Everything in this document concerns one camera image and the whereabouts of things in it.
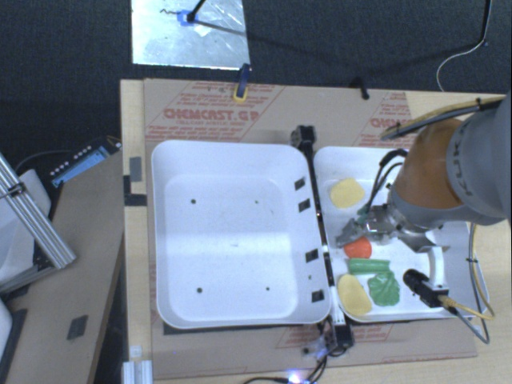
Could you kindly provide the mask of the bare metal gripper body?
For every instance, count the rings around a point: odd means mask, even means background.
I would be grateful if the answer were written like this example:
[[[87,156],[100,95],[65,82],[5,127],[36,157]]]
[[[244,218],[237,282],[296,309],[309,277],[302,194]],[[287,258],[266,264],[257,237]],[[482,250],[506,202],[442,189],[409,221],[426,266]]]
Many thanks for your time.
[[[402,235],[402,223],[396,217],[396,209],[388,203],[372,206],[362,215],[364,235],[379,245],[388,245]]]

